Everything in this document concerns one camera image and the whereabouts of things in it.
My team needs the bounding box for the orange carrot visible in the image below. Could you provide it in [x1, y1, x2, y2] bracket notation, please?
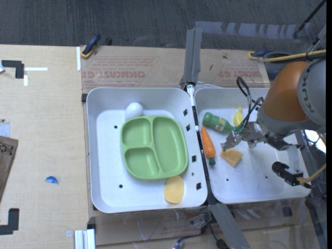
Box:
[201, 126, 217, 166]

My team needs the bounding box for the yellow cheese wedge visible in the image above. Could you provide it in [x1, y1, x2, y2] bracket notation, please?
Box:
[219, 148, 244, 168]

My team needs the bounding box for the yellow banana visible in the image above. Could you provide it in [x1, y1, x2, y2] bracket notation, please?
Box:
[232, 106, 245, 128]

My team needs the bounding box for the thin black and white rod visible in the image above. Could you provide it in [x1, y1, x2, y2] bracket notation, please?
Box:
[187, 85, 216, 205]

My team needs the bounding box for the green bottle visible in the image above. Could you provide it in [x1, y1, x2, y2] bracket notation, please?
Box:
[202, 112, 236, 134]

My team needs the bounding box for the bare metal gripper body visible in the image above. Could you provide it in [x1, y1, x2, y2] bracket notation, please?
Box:
[240, 122, 302, 151]

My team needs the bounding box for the white plastic tray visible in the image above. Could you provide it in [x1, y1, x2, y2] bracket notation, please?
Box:
[193, 87, 312, 205]
[86, 87, 209, 214]

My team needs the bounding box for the white egg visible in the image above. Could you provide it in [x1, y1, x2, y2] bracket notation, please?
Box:
[124, 102, 144, 121]

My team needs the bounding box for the brown cardboard piece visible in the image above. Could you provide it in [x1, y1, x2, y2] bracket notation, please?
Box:
[0, 135, 19, 202]

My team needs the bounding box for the brown cardboard board red print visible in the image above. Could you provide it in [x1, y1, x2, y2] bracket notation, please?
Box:
[80, 45, 322, 246]

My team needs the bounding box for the green divided plate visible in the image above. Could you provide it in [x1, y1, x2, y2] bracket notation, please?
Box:
[120, 115, 189, 181]

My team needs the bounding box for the yellow oval slice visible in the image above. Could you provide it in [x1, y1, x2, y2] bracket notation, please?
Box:
[163, 175, 185, 205]

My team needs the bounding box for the black cylinder on white bracket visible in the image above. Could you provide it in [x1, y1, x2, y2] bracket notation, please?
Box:
[271, 144, 305, 187]

